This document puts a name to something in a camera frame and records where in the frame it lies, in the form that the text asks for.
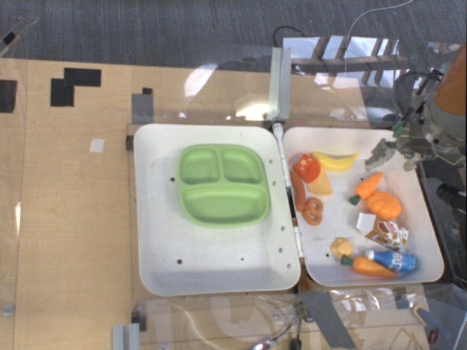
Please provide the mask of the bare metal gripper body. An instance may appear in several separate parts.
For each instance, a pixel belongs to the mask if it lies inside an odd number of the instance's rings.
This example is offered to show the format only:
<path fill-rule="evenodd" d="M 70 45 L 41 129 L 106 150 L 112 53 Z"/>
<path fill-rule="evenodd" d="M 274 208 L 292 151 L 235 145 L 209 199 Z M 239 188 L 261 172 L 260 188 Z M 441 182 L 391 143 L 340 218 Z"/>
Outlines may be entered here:
<path fill-rule="evenodd" d="M 396 149 L 404 156 L 410 153 L 424 155 L 424 161 L 439 158 L 450 165 L 465 165 L 466 157 L 454 146 L 444 147 L 439 142 L 427 140 L 424 136 L 411 136 L 403 133 L 396 139 Z"/>

